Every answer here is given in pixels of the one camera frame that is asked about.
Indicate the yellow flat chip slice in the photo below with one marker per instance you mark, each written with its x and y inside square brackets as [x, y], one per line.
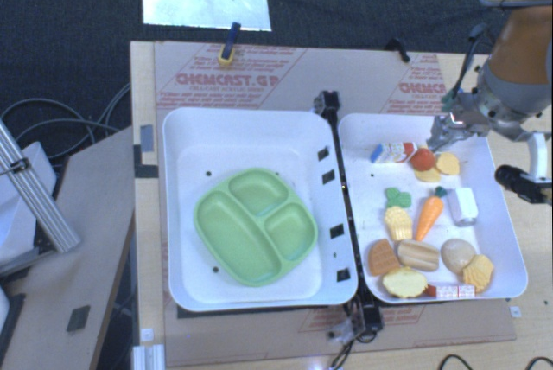
[427, 175]

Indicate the beige round bun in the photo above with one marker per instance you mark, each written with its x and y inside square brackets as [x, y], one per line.
[456, 254]

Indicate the white plastic tray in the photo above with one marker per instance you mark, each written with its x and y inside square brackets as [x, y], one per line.
[242, 135]
[488, 230]

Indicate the red and white packet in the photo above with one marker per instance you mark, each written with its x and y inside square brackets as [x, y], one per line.
[451, 291]

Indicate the green toy broccoli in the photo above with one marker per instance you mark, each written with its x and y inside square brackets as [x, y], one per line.
[397, 197]

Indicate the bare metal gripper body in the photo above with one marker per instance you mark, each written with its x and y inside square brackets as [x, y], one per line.
[477, 115]

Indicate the yellow waffle piece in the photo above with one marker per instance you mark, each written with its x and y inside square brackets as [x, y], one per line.
[478, 273]

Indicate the yellow round biscuit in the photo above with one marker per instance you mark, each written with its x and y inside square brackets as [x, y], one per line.
[448, 163]

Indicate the black cylinder on white bracket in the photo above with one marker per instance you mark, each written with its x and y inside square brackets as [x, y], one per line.
[520, 182]

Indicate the orange carrot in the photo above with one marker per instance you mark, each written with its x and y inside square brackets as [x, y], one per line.
[428, 213]

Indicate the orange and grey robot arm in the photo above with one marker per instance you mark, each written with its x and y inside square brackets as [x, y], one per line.
[518, 52]

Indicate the orange bread slice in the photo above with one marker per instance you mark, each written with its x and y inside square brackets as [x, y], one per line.
[382, 258]

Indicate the tan grilled bread roll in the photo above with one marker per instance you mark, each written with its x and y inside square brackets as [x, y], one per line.
[418, 255]

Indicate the yellow potato half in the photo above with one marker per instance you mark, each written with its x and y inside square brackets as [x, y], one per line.
[404, 282]

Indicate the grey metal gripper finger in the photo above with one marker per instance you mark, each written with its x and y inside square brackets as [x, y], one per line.
[454, 136]
[436, 135]

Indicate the thin black rod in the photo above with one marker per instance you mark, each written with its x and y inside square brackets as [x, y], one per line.
[345, 195]

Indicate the green divided plate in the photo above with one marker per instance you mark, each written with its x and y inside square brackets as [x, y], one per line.
[242, 230]

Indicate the white blue red carton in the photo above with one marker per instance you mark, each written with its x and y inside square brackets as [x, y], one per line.
[391, 153]

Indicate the orange round toy fruit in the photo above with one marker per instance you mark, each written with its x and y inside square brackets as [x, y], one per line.
[422, 159]

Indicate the brown cardboard board red print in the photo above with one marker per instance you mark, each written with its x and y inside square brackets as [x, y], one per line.
[354, 74]

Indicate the white small bottle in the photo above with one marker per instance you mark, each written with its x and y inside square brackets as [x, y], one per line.
[463, 206]

